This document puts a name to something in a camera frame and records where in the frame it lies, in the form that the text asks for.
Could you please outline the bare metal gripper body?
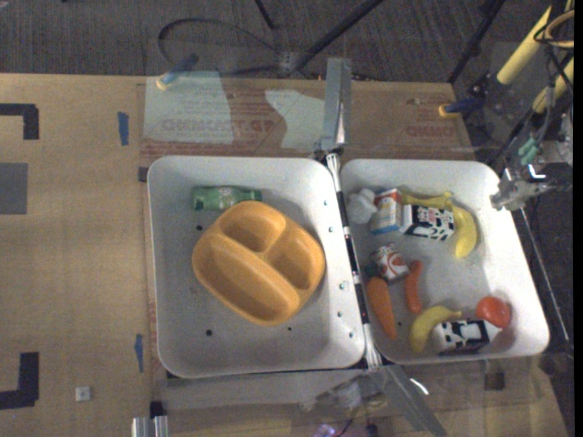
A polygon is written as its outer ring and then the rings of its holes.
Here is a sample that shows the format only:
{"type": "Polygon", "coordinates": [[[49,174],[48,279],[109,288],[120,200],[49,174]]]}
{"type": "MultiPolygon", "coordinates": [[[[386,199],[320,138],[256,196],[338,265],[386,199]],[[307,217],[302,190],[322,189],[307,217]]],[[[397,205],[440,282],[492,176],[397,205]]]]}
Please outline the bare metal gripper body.
{"type": "Polygon", "coordinates": [[[523,198],[548,192],[566,192],[573,186],[573,169],[565,163],[530,164],[516,174],[514,188],[523,198]]]}

